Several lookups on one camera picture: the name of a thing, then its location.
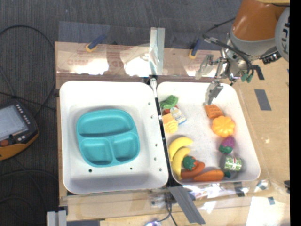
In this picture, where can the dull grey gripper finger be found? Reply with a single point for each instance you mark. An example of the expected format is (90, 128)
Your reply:
(212, 92)
(203, 67)

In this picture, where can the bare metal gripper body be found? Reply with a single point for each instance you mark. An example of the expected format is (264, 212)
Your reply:
(231, 65)

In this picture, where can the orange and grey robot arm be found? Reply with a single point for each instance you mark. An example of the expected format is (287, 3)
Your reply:
(254, 15)

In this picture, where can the orange toy waffle biscuit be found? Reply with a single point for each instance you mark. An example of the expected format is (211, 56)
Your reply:
(213, 111)

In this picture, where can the yellow orange toy pumpkin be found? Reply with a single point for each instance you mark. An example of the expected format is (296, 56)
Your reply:
(223, 126)

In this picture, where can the white plastic tray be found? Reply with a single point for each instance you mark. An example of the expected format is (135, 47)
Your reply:
(105, 95)
(200, 131)

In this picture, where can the white and blue toy carton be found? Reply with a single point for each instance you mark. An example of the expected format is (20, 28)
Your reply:
(178, 116)

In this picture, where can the green toy lettuce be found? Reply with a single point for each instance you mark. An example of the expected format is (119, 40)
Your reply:
(169, 101)

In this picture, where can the small red toy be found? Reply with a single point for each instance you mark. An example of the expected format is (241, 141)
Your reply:
(166, 111)

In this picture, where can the orange toy cheese block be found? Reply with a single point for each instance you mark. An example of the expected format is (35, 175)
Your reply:
(167, 118)

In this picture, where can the yellow toy corn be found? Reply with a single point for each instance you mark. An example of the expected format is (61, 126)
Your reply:
(171, 127)

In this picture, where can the purple toy grapes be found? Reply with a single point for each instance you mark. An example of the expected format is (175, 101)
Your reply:
(227, 145)

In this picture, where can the yellow banana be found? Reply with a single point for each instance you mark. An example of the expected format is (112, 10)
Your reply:
(177, 143)
(178, 162)

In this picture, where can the brown cardboard board, red print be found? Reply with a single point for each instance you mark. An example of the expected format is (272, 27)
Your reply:
(270, 131)

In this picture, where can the green and white small can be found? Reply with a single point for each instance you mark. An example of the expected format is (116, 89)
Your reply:
(231, 163)

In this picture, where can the red toy strawberry, green top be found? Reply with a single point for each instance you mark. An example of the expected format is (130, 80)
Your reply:
(189, 163)

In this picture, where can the teal divided plate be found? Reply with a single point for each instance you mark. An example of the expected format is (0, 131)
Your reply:
(107, 135)

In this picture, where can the black cylinder on white bracket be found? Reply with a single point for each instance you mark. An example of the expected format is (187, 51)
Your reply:
(271, 58)

